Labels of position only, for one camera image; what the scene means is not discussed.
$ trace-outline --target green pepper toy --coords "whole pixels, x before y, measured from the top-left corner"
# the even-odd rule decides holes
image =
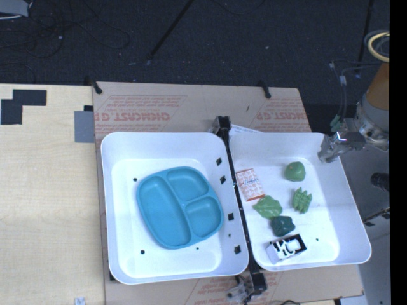
[[[293,207],[298,210],[301,214],[305,214],[310,207],[312,200],[312,194],[307,194],[307,190],[303,191],[302,188],[298,188],[294,192],[293,196]]]
[[[293,182],[303,181],[305,178],[304,164],[300,161],[293,161],[286,166],[286,169],[284,170],[284,176],[287,180],[291,180]]]
[[[274,235],[277,237],[282,237],[295,229],[292,218],[288,216],[272,218],[271,225]]]

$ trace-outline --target blue plastic plate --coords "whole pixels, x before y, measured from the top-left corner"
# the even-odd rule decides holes
[[[208,180],[182,166],[143,179],[137,204],[150,233],[165,248],[183,248],[206,240],[223,225],[223,210]]]

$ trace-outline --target orange object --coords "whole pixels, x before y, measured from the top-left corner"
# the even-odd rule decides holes
[[[389,80],[390,64],[383,63],[366,92],[366,99],[368,102],[372,106],[385,111],[389,110]]]
[[[236,180],[246,201],[259,199],[266,195],[253,168],[237,172]]]

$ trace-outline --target green plastic vegetable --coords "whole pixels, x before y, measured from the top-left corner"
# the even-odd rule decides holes
[[[286,166],[284,170],[284,176],[287,180],[293,182],[301,182],[305,178],[305,167],[300,161],[293,161]]]
[[[264,218],[270,219],[282,213],[282,207],[278,200],[267,195],[262,197],[253,208]]]
[[[305,214],[310,207],[312,200],[312,194],[307,194],[307,190],[303,191],[302,188],[298,188],[294,192],[293,196],[293,207],[298,210],[301,214]]]
[[[271,225],[274,235],[277,237],[282,237],[295,229],[292,218],[288,216],[272,218]]]

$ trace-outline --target light wood surface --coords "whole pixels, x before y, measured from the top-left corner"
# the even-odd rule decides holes
[[[46,88],[47,101],[0,125],[0,302],[103,304],[95,145],[74,141],[90,87],[12,88]],[[12,88],[0,85],[1,98]]]

